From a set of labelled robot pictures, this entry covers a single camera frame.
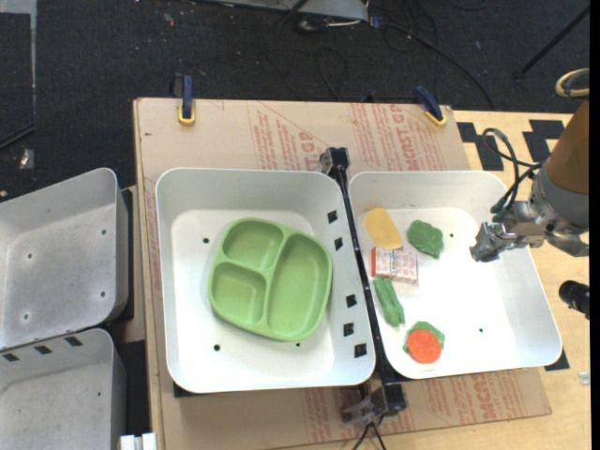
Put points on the yellow cheese slice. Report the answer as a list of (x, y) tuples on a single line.
[(382, 228)]

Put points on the orange and white carton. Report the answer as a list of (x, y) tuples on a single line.
[(396, 266)]

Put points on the orange round tomato slice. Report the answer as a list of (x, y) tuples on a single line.
[(424, 346)]

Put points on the brown cardboard board red print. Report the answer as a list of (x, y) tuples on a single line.
[(262, 129)]

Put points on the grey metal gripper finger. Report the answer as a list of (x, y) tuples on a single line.
[(483, 254), (484, 233)]

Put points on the black cylinder on white bracket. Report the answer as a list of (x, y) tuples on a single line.
[(574, 294)]

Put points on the thin black rod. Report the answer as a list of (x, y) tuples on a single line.
[(361, 260)]

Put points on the green divided plate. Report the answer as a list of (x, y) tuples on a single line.
[(276, 284)]

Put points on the white plastic tray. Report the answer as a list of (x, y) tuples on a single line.
[(187, 270), (483, 307), (56, 260), (56, 396)]

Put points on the green beans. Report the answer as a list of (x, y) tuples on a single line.
[(389, 303)]

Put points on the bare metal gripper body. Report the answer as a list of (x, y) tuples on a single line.
[(529, 225)]

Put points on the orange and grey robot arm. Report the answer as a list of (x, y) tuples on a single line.
[(569, 157)]

